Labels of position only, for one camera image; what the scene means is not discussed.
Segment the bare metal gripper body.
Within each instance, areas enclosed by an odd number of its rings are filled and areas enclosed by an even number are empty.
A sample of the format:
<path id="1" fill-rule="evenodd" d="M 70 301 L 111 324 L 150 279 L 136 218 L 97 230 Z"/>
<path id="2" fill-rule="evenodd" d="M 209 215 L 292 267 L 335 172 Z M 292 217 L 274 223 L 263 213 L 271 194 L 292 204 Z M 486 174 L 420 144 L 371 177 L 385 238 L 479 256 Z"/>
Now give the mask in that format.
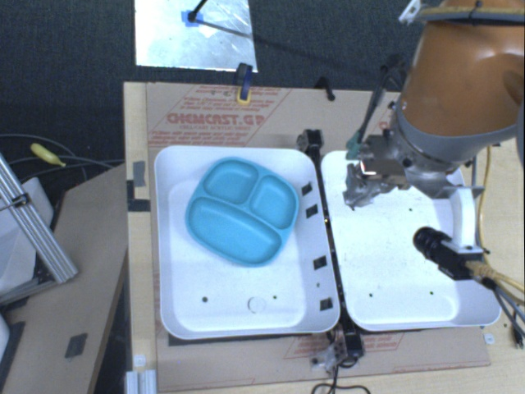
<path id="1" fill-rule="evenodd" d="M 448 176 L 458 166 L 425 154 L 402 135 L 372 135 L 361 146 L 358 174 L 362 180 L 383 181 L 382 194 L 394 188 L 407 190 L 414 187 L 426 196 L 441 197 L 449 184 Z"/>

